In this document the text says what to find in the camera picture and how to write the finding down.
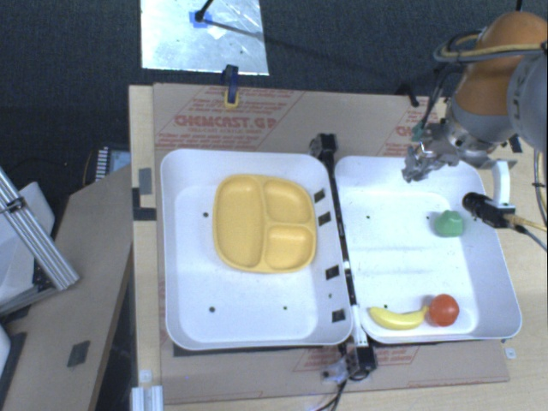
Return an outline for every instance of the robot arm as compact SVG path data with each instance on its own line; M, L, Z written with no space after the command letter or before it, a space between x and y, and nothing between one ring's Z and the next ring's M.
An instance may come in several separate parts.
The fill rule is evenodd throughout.
M516 134L546 157L546 28L536 15L511 12L482 32L458 35L438 47L438 61L467 67L446 117L426 124L426 115L415 129L420 141L408 149L402 171L407 182L460 160L491 168L496 162L489 155ZM470 39L477 39L473 50L455 50ZM429 109L439 92L437 86Z

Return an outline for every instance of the silver sheet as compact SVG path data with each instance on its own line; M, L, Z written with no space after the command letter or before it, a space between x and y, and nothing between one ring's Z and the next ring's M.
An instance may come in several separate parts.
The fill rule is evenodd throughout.
M241 74L268 75L259 0L141 0L142 66L145 69L220 73L227 64Z

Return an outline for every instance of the dark floor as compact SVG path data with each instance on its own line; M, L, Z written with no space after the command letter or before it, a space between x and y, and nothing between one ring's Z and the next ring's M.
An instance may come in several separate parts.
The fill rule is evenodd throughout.
M259 1L271 75L242 85L393 93L407 82L420 95L433 87L438 44L516 3ZM548 0L524 0L523 9L547 18ZM59 211L82 187L90 151L128 143L128 86L160 81L217 84L219 76L142 69L140 0L0 0L0 166L19 188L38 181ZM115 372L129 370L124 339L115 341ZM104 400L101 409L121 399Z

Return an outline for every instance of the toy banana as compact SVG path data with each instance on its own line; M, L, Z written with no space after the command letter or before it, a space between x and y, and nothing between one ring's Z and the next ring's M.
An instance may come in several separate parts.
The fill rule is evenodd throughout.
M369 315L375 323L393 331L406 331L419 327L427 312L428 306L423 306L419 311L409 313L394 313L382 307L369 308Z

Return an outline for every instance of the red ball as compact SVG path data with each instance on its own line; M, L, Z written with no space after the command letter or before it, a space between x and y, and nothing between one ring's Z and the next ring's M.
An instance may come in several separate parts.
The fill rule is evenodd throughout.
M459 316L459 305L456 300L447 294L441 294L432 300L430 303L430 318L437 325L446 327L452 325Z

